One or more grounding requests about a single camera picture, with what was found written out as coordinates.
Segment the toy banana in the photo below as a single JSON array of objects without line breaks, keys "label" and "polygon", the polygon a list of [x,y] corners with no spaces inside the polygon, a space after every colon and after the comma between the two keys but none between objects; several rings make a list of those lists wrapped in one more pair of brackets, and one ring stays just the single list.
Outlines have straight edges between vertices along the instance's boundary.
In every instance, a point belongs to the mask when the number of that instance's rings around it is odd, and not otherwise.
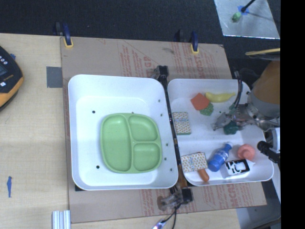
[{"label": "toy banana", "polygon": [[224,94],[213,94],[213,93],[205,93],[205,97],[210,100],[212,103],[222,103],[228,101],[230,97],[234,96],[235,93],[224,93]]}]

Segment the green plate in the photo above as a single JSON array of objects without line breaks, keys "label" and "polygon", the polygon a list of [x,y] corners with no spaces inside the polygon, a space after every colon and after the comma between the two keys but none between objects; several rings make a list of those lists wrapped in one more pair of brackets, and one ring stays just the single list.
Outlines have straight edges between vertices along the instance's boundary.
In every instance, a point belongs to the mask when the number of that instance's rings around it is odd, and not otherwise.
[{"label": "green plate", "polygon": [[162,160],[157,124],[142,114],[110,114],[101,124],[101,149],[105,165],[118,173],[156,169]]}]

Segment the white plastic tub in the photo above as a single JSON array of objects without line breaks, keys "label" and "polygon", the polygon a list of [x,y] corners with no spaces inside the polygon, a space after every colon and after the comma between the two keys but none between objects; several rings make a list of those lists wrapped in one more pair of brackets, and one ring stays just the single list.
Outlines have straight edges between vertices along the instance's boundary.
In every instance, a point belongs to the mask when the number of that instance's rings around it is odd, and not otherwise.
[{"label": "white plastic tub", "polygon": [[[76,75],[68,84],[72,177],[84,190],[169,188],[178,179],[173,136],[165,93],[154,79]],[[161,164],[153,171],[122,174],[103,162],[100,147],[102,120],[116,113],[152,118],[162,144]]]},{"label": "white plastic tub", "polygon": [[[247,91],[249,87],[243,83],[244,89],[240,104],[247,102]],[[232,142],[233,148],[229,152],[227,161],[239,159],[236,155],[238,147],[249,144],[255,148],[255,165],[243,174],[223,178],[220,171],[212,172],[206,169],[210,180],[203,182],[198,172],[185,173],[186,179],[195,186],[230,184],[240,182],[266,181],[272,178],[274,167],[268,157],[256,148],[259,141],[265,140],[263,131],[256,125],[247,125],[243,130],[234,135],[225,135],[223,128],[213,131],[213,124],[222,113],[228,113],[229,106],[234,102],[236,95],[227,102],[213,103],[214,111],[211,116],[202,115],[191,103],[191,99],[198,93],[214,94],[231,93],[237,94],[237,80],[214,80],[214,79],[174,79],[168,84],[168,95],[170,98],[172,112],[187,112],[192,133],[190,135],[178,135],[180,155],[188,155],[196,152],[205,152],[207,160],[212,158],[215,149],[221,148],[226,142]]]}]

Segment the cardboard sheet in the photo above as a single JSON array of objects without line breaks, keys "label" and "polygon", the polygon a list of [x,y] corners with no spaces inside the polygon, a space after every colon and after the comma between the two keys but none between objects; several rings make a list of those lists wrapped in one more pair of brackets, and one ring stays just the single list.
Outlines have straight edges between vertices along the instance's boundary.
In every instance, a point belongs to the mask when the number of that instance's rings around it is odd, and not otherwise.
[{"label": "cardboard sheet", "polygon": [[[169,189],[83,191],[71,175],[68,82],[77,74],[151,77],[158,65],[167,65],[168,80],[231,79],[224,49],[216,44],[199,44],[193,54],[189,43],[148,42],[118,39],[72,38],[66,48],[61,38],[61,63],[66,131],[67,169],[71,222],[157,216],[169,214],[158,208],[158,198]],[[260,182],[192,187],[194,201],[178,213],[260,206],[266,204]]]}]

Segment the wooden table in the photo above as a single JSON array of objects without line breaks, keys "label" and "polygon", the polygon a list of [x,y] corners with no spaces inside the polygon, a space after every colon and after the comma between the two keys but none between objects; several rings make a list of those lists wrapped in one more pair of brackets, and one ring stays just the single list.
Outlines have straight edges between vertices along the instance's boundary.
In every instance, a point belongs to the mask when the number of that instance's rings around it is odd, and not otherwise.
[{"label": "wooden table", "polygon": [[[46,68],[61,67],[60,37],[0,34],[25,80],[0,112],[0,228],[50,229],[53,211],[69,210],[62,88]],[[11,197],[7,181],[12,177]],[[71,228],[151,228],[164,216],[72,224]],[[170,228],[171,222],[164,228]],[[240,228],[235,209],[179,214],[176,229]]]}]

